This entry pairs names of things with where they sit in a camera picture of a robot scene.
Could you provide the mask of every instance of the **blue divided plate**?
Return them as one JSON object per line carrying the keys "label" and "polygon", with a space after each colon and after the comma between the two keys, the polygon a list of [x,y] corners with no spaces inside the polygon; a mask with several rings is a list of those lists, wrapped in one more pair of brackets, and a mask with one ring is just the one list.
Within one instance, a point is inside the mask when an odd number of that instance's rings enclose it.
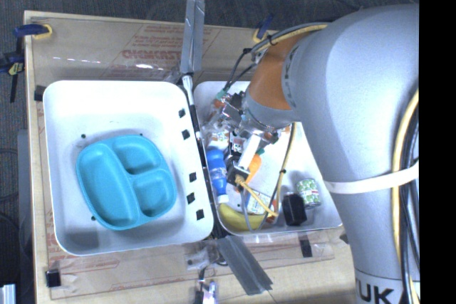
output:
{"label": "blue divided plate", "polygon": [[177,188],[165,159],[149,139],[123,135],[87,146],[76,173],[96,220],[116,231],[156,219],[175,204]]}

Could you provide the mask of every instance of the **blue bottle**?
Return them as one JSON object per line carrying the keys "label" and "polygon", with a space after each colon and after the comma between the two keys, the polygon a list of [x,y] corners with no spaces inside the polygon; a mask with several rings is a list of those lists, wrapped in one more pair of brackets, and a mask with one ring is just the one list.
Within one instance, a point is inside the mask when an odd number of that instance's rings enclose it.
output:
{"label": "blue bottle", "polygon": [[223,151],[209,150],[206,152],[207,168],[211,177],[212,186],[217,192],[218,203],[228,202],[227,195],[227,166],[223,158]]}

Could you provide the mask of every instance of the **soda can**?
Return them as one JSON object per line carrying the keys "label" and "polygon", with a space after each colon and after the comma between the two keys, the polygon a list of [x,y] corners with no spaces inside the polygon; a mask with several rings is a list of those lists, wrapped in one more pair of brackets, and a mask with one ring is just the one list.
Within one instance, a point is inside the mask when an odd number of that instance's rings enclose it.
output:
{"label": "soda can", "polygon": [[296,190],[304,200],[305,207],[318,206],[321,204],[320,194],[315,180],[312,178],[304,179],[296,183]]}

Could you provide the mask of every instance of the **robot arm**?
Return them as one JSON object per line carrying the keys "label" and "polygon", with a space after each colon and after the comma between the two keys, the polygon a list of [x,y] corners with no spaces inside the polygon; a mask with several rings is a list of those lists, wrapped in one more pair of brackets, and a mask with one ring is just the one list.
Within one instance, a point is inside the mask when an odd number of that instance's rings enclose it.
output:
{"label": "robot arm", "polygon": [[[232,109],[222,114],[258,145],[302,122],[326,181],[391,173],[400,121],[418,89],[418,29],[418,6],[384,6],[271,42],[238,106],[226,100]],[[419,262],[410,259],[405,275],[392,190],[331,195],[350,242],[358,303],[418,303]]]}

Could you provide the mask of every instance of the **white plastic tray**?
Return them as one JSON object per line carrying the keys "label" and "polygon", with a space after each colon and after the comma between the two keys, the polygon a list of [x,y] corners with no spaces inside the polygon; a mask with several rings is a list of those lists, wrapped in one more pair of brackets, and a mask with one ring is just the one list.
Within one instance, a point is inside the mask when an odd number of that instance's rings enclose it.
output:
{"label": "white plastic tray", "polygon": [[[46,88],[43,105],[54,226],[64,250],[86,256],[195,242],[210,234],[214,217],[187,99],[176,85],[62,80]],[[157,220],[112,231],[92,220],[76,159],[89,144],[126,134],[142,134],[157,145],[177,183],[177,201]]]}
{"label": "white plastic tray", "polygon": [[[199,123],[202,125],[209,114],[210,105],[214,100],[215,95],[224,87],[225,82],[207,81],[200,83],[194,92],[195,106]],[[235,83],[229,93],[238,93],[245,91],[249,85],[247,81],[239,81]],[[279,171],[284,159],[285,151],[288,145],[288,138],[280,138],[274,145],[268,145],[265,148],[265,153],[261,156],[262,163],[259,171],[255,174],[249,186],[266,195],[272,195],[274,187],[279,177]],[[284,195],[295,191],[295,184],[306,178],[316,180],[322,204],[314,209],[306,210],[307,221],[300,226],[287,226],[283,214],[279,217],[274,225],[266,224],[259,234],[284,233],[290,231],[311,231],[317,229],[330,229],[342,224],[341,218],[338,215],[336,206],[328,192],[320,170],[317,167],[314,156],[311,152],[309,144],[301,123],[298,123],[298,130],[291,150],[290,158],[286,166],[287,173],[284,175],[281,188],[281,198]],[[234,210],[241,211],[237,206],[239,202],[230,197],[228,205]],[[226,225],[220,219],[224,228],[232,234],[244,235],[250,234],[248,231],[240,231]]]}

